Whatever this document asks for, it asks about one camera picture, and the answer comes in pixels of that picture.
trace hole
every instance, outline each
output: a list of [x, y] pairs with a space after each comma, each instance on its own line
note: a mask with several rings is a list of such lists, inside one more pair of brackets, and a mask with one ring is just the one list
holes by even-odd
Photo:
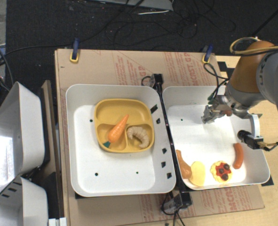
[[22, 184], [21, 183], [17, 183], [17, 182], [13, 182], [14, 184], [16, 184], [16, 185], [19, 185], [19, 186], [21, 186]]
[[154, 107], [152, 107], [152, 108], [150, 109], [150, 112], [151, 112], [151, 113], [154, 113], [157, 109], [158, 109], [158, 106], [155, 105]]
[[10, 191], [12, 191], [12, 192], [16, 192], [16, 189], [14, 189], [14, 188], [9, 188], [8, 190], [10, 190]]

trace cardboard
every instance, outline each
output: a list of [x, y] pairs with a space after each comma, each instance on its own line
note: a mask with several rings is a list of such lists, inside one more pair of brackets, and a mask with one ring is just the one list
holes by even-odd
[[[153, 73], [163, 74], [164, 87], [215, 85], [214, 76], [203, 68], [203, 55], [183, 52], [81, 50], [79, 62], [73, 64], [69, 61], [70, 53], [70, 49], [58, 49], [55, 52], [64, 213], [68, 225], [162, 226], [165, 222], [171, 222], [172, 217], [160, 211], [165, 198], [162, 194], [77, 199], [70, 178], [65, 92], [71, 85], [78, 83], [140, 85], [142, 78]], [[211, 64], [220, 74], [214, 55], [211, 56]], [[270, 131], [264, 130], [263, 136], [270, 135], [268, 140], [277, 141], [278, 112], [275, 105], [267, 103], [261, 103], [256, 110], [261, 110], [264, 114], [268, 106], [269, 116], [264, 118], [261, 127], [273, 124], [273, 128]], [[277, 183], [275, 186], [253, 185], [194, 191], [191, 193], [193, 205], [180, 211], [184, 223], [223, 226], [267, 225], [271, 222], [278, 225], [278, 147], [269, 153], [267, 159], [269, 165], [272, 164], [271, 174]]]

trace toy carrot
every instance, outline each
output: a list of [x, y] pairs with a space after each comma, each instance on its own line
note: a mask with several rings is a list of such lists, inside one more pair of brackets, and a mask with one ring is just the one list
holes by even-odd
[[108, 141], [103, 143], [105, 147], [109, 147], [111, 143], [115, 143], [116, 141], [119, 140], [121, 137], [125, 127], [126, 127], [126, 122], [128, 120], [129, 114], [126, 114], [122, 120], [120, 120], [109, 132], [107, 138]]

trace plastic shrimp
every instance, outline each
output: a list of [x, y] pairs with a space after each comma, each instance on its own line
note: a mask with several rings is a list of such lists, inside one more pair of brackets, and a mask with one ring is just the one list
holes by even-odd
[[149, 146], [149, 138], [147, 132], [142, 127], [133, 126], [127, 129], [127, 137], [132, 139], [133, 136], [141, 141], [140, 148], [144, 149]]

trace toy hot dog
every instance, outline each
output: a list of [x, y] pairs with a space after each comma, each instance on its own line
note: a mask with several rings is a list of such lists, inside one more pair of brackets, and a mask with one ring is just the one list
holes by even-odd
[[234, 161], [233, 167], [235, 169], [239, 169], [242, 166], [243, 163], [243, 148], [240, 143], [234, 144], [235, 153], [236, 153], [236, 159]]

